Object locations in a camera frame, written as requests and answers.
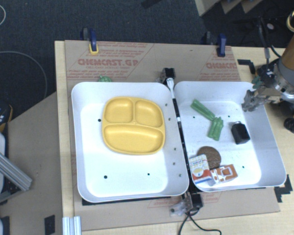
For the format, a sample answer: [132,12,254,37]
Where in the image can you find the white plastic tray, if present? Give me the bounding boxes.
[71,81,190,203]
[173,80,287,193]

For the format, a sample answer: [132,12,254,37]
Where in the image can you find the orange and white packet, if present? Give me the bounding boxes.
[209,164,239,187]

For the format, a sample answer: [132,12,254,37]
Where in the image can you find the white and orange carton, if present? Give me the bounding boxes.
[188,153,212,185]

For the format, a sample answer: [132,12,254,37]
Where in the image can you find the brown cardboard board red print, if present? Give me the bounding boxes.
[63,40,281,231]

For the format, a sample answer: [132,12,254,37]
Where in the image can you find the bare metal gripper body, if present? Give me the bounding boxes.
[257,81,294,105]

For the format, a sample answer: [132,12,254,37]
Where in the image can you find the brown round biscuit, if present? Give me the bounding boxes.
[196,146,222,170]

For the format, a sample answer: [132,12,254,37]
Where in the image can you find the green asparagus bundle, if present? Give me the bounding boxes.
[190,98,216,121]
[206,116,224,141]

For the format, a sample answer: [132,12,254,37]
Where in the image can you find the black bottle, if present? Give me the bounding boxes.
[230,121,251,145]

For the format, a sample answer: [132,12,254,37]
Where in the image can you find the yellow divided plate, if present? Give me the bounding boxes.
[101,96,166,156]

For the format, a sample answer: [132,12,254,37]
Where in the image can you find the thin black and white rod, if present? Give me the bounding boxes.
[166,78,191,193]

